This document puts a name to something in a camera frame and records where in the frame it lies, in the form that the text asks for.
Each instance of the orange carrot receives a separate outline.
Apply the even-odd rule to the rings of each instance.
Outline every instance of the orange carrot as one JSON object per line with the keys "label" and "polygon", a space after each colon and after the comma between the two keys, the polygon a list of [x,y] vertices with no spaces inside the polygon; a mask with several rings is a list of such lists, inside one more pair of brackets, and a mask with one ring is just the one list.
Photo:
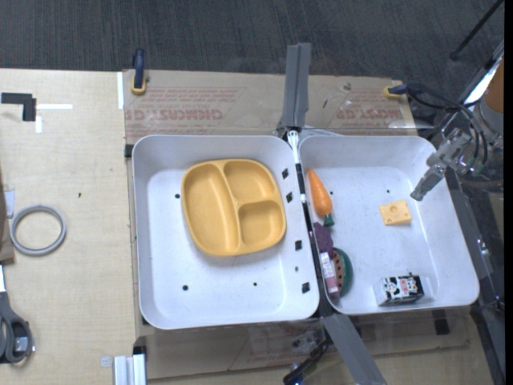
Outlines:
{"label": "orange carrot", "polygon": [[331,198],[329,197],[325,186],[322,184],[321,179],[317,176],[315,171],[310,169],[308,171],[308,175],[310,181],[310,190],[312,191],[313,207],[319,216],[324,217],[324,226],[331,227],[332,225],[335,225],[331,217],[331,212],[333,211],[333,203],[331,202]]}

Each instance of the white tray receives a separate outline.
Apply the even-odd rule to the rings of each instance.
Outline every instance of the white tray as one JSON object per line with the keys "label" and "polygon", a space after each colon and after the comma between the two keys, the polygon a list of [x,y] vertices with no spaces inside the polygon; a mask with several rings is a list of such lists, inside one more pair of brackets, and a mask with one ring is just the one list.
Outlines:
{"label": "white tray", "polygon": [[[334,246],[353,264],[353,285],[332,304],[338,311],[358,315],[466,306],[478,297],[479,281],[445,179],[421,202],[410,197],[434,151],[415,136],[311,136],[301,142],[303,171],[315,169],[333,191]],[[305,181],[308,194],[308,176]],[[402,199],[411,223],[385,226],[378,206]],[[322,223],[309,211],[312,221]],[[373,284],[410,272],[429,279],[431,298],[378,306]]]}
{"label": "white tray", "polygon": [[[195,247],[175,195],[188,168],[224,158],[258,160],[273,174],[287,220],[285,236],[275,246],[237,257],[213,257]],[[135,145],[132,163],[139,303],[151,325],[180,329],[292,321],[315,312],[319,290],[286,142],[273,136],[147,136]]]}

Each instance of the orange object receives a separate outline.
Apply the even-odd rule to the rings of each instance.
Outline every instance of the orange object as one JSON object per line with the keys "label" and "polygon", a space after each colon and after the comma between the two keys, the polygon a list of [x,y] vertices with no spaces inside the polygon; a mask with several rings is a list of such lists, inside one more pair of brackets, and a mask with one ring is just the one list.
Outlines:
{"label": "orange object", "polygon": [[333,211],[333,202],[329,197],[328,192],[324,184],[322,184],[321,179],[317,176],[315,171],[310,169],[308,171],[309,181],[310,181],[310,190],[312,191],[312,201],[313,207],[315,208],[316,213],[324,218],[324,226],[331,227],[335,225],[333,219],[331,217],[331,212]]}

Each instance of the gray ring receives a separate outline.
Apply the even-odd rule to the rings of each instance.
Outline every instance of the gray ring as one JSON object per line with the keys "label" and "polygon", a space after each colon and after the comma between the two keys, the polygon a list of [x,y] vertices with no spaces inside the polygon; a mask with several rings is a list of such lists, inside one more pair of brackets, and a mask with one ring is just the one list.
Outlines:
{"label": "gray ring", "polygon": [[[49,213],[52,216],[54,216],[59,224],[61,225],[61,233],[57,237],[57,239],[50,245],[48,245],[45,248],[41,249],[32,249],[27,248],[20,244],[18,239],[16,238],[16,229],[18,227],[18,223],[21,219],[26,217],[29,214],[32,213]],[[36,204],[36,205],[29,205],[28,207],[25,207],[24,209],[19,210],[13,217],[12,222],[10,223],[10,238],[13,240],[13,244],[16,247],[16,249],[20,253],[24,253],[25,255],[31,255],[32,257],[40,257],[42,255],[51,253],[52,251],[56,250],[64,241],[64,237],[66,236],[66,222],[64,221],[63,215],[54,207],[51,207],[49,205],[44,204]]]}

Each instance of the yellow cheese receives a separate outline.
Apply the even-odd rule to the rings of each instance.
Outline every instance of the yellow cheese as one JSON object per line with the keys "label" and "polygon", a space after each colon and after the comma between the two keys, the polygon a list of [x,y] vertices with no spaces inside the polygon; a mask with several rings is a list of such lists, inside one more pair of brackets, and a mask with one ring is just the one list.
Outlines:
{"label": "yellow cheese", "polygon": [[406,200],[380,205],[379,211],[385,225],[409,224],[411,222],[411,214]]}

